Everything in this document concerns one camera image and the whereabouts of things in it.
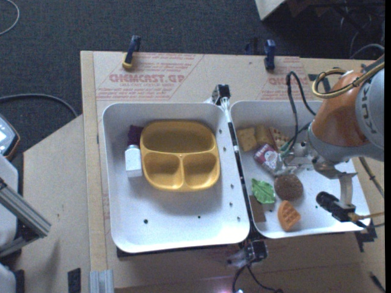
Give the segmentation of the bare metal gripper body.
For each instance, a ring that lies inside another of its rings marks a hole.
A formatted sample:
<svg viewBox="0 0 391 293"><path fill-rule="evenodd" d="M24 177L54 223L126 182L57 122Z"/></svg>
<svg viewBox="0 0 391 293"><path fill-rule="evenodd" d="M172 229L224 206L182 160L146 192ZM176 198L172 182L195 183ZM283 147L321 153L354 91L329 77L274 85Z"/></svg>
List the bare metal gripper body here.
<svg viewBox="0 0 391 293"><path fill-rule="evenodd" d="M282 158L286 168L313 170L321 157L310 142L295 143Z"/></svg>

